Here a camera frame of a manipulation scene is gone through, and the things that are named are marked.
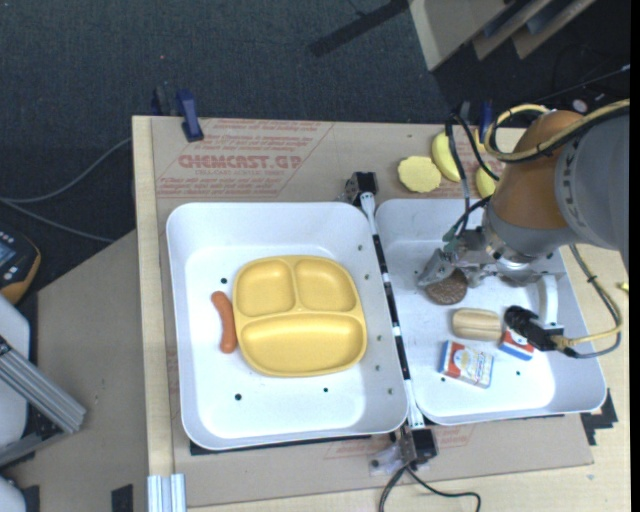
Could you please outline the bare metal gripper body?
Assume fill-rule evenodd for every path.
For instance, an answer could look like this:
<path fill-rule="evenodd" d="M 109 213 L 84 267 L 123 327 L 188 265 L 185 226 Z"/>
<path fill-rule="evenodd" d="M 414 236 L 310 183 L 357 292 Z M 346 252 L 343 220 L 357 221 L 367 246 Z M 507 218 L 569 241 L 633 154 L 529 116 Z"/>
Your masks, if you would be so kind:
<path fill-rule="evenodd" d="M 511 286 L 525 286 L 547 275 L 566 272 L 560 255 L 532 257 L 512 250 L 493 232 L 485 228 L 465 230 L 449 242 L 454 265 L 460 270 L 466 266 L 482 266 L 486 278 L 498 278 Z"/>

